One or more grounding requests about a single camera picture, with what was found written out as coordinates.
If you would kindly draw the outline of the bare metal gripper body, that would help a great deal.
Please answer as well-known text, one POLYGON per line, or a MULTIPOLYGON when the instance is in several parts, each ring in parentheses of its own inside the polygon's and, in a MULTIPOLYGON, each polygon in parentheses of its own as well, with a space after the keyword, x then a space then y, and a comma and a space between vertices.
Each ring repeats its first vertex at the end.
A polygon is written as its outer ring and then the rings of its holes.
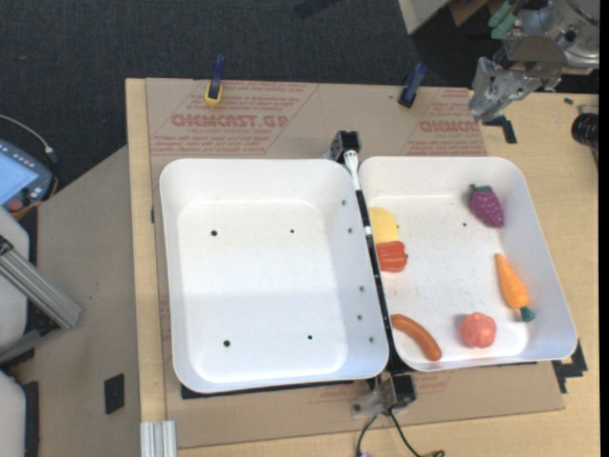
POLYGON ((545 89, 599 68, 599 19, 571 10, 525 10, 504 42, 505 59, 545 89))

